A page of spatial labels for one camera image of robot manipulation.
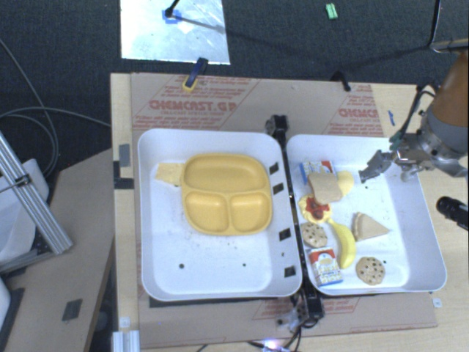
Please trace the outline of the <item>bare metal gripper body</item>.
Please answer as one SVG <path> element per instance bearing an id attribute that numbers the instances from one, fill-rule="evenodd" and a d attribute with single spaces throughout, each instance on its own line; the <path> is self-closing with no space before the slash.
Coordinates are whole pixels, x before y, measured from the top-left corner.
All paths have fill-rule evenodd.
<path id="1" fill-rule="evenodd" d="M 467 177 L 468 169 L 459 160 L 464 156 L 446 145 L 433 133 L 406 133 L 393 137 L 394 162 L 400 166 L 422 166 L 439 169 L 451 177 Z"/>

